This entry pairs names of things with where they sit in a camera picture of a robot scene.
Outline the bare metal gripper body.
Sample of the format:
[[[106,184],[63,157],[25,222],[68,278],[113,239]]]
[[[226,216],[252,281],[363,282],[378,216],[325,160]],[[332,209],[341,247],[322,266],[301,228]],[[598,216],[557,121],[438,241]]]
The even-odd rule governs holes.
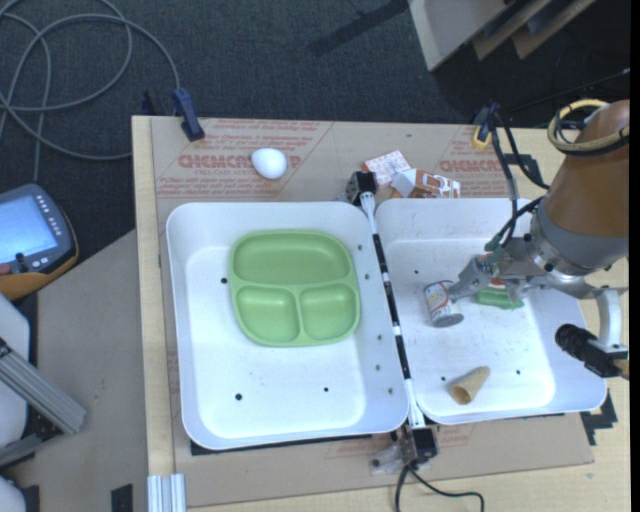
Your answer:
[[[505,248],[496,249],[488,262],[493,278],[502,283],[505,279],[523,279],[527,293],[551,288],[576,299],[596,298],[602,293],[601,288],[586,281],[589,269],[576,267],[546,241],[512,238]]]

